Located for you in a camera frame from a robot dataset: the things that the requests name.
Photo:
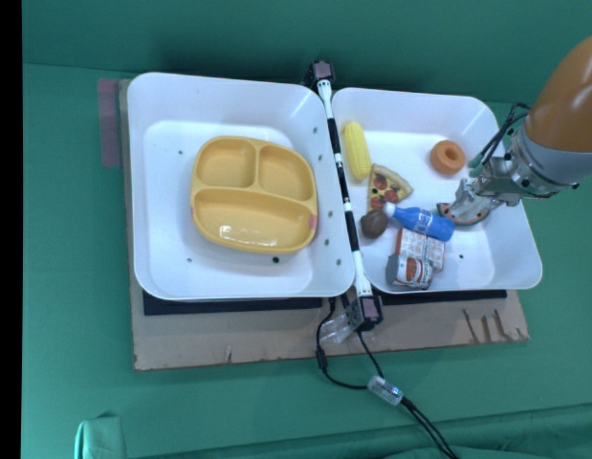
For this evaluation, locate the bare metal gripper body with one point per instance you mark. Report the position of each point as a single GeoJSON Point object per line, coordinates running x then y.
{"type": "Point", "coordinates": [498, 182]}

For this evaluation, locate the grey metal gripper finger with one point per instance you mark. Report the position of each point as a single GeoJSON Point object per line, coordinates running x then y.
{"type": "Point", "coordinates": [482, 207]}
{"type": "Point", "coordinates": [464, 201]}

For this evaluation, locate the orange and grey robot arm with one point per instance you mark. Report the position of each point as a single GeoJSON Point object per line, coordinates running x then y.
{"type": "Point", "coordinates": [565, 108]}

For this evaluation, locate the red and green watermelon slice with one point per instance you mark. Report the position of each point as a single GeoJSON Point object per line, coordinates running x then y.
{"type": "Point", "coordinates": [446, 211]}

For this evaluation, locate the white plastic tray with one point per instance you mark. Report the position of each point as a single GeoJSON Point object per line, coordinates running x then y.
{"type": "Point", "coordinates": [166, 237]}
{"type": "Point", "coordinates": [491, 242]}

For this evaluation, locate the blue bottle with white cap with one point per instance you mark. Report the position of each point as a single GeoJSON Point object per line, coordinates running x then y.
{"type": "Point", "coordinates": [434, 225]}

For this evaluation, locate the orange doughnut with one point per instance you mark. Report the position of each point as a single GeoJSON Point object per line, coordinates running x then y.
{"type": "Point", "coordinates": [441, 163]}

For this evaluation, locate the orange and white carton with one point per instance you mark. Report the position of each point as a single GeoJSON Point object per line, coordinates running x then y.
{"type": "Point", "coordinates": [420, 246]}

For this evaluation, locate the pizza slice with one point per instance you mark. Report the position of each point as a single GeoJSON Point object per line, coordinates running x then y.
{"type": "Point", "coordinates": [384, 187]}

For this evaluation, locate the orange and white can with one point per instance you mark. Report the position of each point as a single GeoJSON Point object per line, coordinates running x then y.
{"type": "Point", "coordinates": [412, 271]}

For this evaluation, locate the brown rounded toy food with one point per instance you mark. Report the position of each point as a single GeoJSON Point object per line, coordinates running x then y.
{"type": "Point", "coordinates": [373, 224]}

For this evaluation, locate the yellow corn cob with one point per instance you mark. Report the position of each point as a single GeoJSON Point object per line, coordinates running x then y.
{"type": "Point", "coordinates": [357, 150]}

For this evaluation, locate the black and white thin rod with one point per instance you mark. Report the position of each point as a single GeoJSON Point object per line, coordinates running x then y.
{"type": "Point", "coordinates": [343, 184]}

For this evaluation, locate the yellow divided plate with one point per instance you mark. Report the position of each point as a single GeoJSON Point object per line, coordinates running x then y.
{"type": "Point", "coordinates": [252, 208]}

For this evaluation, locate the brown cardboard board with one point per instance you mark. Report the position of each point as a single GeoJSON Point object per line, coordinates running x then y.
{"type": "Point", "coordinates": [276, 337]}

